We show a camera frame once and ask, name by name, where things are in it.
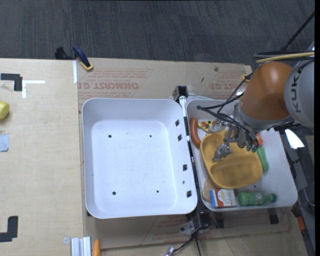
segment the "green bottle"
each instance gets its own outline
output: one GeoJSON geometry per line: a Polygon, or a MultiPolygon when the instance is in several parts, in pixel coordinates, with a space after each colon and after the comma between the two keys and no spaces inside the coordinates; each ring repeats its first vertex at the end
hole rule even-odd
{"type": "Polygon", "coordinates": [[[262,192],[240,192],[238,202],[240,206],[259,206],[266,202],[274,202],[277,197],[274,193],[263,194],[262,192]]]}

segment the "table surface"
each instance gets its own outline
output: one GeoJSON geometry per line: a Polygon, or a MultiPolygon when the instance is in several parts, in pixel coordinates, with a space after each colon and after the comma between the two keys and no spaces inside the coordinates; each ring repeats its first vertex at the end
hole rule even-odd
{"type": "MultiPolygon", "coordinates": [[[[0,73],[20,74],[26,98],[14,82],[0,81],[0,100],[10,104],[0,120],[9,150],[0,152],[0,233],[18,216],[17,237],[0,242],[3,256],[70,255],[64,238],[84,236],[78,87],[72,60],[1,59],[0,73]]],[[[297,223],[287,231],[200,240],[202,255],[308,255],[297,223]]],[[[168,244],[106,249],[103,256],[163,255],[168,244]]],[[[196,243],[176,255],[198,255],[196,243]]]]}

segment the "toy sausage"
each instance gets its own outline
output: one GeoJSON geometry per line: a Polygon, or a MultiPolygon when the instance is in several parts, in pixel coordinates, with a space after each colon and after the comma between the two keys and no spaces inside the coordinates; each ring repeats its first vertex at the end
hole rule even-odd
{"type": "Polygon", "coordinates": [[[197,148],[200,148],[201,139],[198,136],[197,125],[198,125],[198,120],[196,118],[192,118],[190,121],[191,140],[197,148]]]}

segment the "dark floor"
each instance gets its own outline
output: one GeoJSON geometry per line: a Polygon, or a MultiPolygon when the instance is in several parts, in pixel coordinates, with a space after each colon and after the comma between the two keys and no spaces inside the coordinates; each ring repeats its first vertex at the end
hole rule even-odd
{"type": "MultiPolygon", "coordinates": [[[[0,58],[55,59],[59,46],[74,58],[78,45],[92,58],[241,63],[255,70],[253,55],[279,51],[314,11],[315,0],[0,0],[0,58]]],[[[287,50],[306,50],[314,40],[312,18],[287,50]]],[[[299,193],[293,211],[303,216],[313,256],[314,131],[296,133],[306,147],[285,145],[299,193]]]]}

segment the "yellow tray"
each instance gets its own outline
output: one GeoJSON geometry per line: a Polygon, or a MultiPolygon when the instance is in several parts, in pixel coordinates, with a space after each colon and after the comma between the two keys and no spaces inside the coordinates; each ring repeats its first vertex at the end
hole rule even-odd
{"type": "Polygon", "coordinates": [[[221,161],[213,161],[217,147],[224,142],[226,131],[206,135],[200,144],[200,151],[209,178],[217,188],[238,189],[261,179],[263,168],[257,153],[230,143],[232,153],[221,161]]]}

